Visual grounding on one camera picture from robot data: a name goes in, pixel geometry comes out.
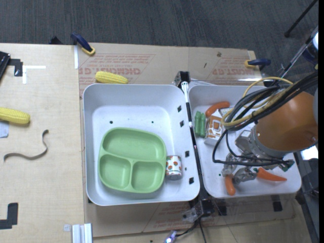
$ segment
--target can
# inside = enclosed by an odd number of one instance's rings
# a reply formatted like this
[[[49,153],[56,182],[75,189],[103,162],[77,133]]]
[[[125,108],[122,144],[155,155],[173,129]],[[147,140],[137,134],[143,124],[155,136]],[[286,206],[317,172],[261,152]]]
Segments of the can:
[[[167,156],[166,178],[169,180],[179,180],[182,178],[182,163],[180,156]]]

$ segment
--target carrot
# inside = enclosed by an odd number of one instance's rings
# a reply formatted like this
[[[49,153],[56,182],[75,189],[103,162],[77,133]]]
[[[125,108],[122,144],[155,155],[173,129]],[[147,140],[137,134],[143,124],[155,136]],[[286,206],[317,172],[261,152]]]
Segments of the carrot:
[[[227,101],[215,103],[214,105],[212,105],[207,109],[205,115],[207,118],[209,118],[217,109],[223,109],[228,107],[229,107],[229,102]]]
[[[277,176],[277,175],[274,175],[272,173],[269,173],[264,168],[259,168],[258,169],[257,177],[258,178],[265,179],[265,180],[277,181],[277,182],[279,182],[279,181],[286,181],[287,180],[287,178],[285,178],[285,177],[281,177],[281,176]]]
[[[233,196],[235,195],[235,188],[233,185],[233,175],[226,175],[225,176],[225,187],[226,187],[226,191],[229,195]]]

